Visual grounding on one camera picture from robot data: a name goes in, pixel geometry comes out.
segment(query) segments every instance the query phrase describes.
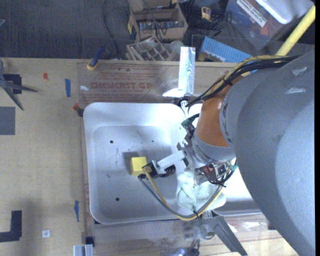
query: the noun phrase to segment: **yellow block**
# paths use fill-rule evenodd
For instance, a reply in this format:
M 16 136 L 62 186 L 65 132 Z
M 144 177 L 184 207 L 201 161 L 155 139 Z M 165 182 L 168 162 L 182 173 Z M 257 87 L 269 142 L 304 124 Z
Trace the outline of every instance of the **yellow block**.
M 146 164 L 147 158 L 145 156 L 132 157 L 130 160 L 130 174 L 132 176 L 143 174 L 142 167 Z

